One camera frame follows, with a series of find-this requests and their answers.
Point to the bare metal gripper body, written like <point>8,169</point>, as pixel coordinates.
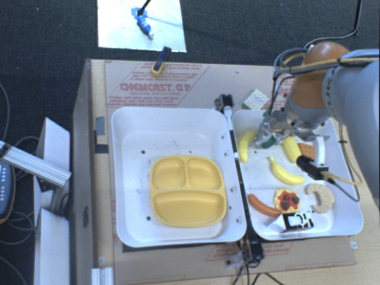
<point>283,125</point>

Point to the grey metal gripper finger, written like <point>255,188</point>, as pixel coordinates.
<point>278,137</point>
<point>261,136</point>

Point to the green toy vegetable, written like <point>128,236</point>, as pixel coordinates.
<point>269,143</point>

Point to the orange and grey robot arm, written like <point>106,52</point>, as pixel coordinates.
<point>341,93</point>

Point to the yellow corn cob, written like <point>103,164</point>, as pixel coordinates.
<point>291,149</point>

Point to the yellow banana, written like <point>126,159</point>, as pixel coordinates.
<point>285,174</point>
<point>244,147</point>

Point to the orange biscuit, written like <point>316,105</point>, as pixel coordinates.
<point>307,150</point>

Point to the green and white patterned carton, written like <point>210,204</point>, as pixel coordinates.
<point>255,99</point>

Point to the thin black and white rod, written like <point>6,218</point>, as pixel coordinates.
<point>237,165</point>

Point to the white plastic tray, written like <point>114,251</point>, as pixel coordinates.
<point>133,147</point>
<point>261,177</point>

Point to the pizza slice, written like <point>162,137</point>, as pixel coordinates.
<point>286,201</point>

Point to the orange sausage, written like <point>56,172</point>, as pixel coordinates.
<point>262,207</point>

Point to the beige croissant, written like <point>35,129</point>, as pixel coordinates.
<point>325,199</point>

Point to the black and white carton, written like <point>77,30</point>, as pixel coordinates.
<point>297,221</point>

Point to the brown cardboard board red print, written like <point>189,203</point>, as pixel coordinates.
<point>178,85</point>

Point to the yellow divided plate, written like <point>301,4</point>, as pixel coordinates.
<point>187,203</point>

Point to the black cylinder on white bracket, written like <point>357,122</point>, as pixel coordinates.
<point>310,165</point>

